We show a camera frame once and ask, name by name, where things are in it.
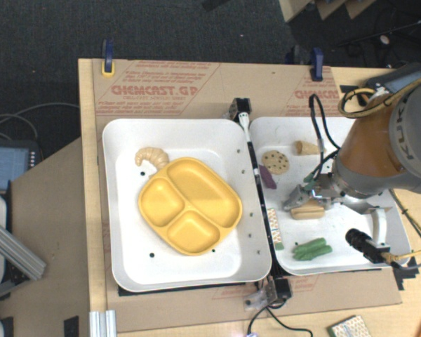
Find purple eggplant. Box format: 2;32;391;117
258;164;278;190

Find white plastic tray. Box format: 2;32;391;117
101;117;273;293
248;116;413;277

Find tan hot dog bun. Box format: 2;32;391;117
290;201;326;221

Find white patterned packet green edge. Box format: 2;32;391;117
328;315;368;337

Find beige croissant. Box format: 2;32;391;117
134;147;171;172

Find green beans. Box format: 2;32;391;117
292;237;334;262

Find black cylinder on white bracket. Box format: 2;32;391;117
345;205;394;265

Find brown cardboard board red print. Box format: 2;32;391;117
91;58;404;333

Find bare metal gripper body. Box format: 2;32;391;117
310;173;346;204

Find tan cone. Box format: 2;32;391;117
294;140;321;157

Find thin black and white rod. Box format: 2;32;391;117
238;112;279;281

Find yellow divided plate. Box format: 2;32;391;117
137;157;243;257

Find tan chocolate chip biscuit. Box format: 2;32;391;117
261;150;290;176

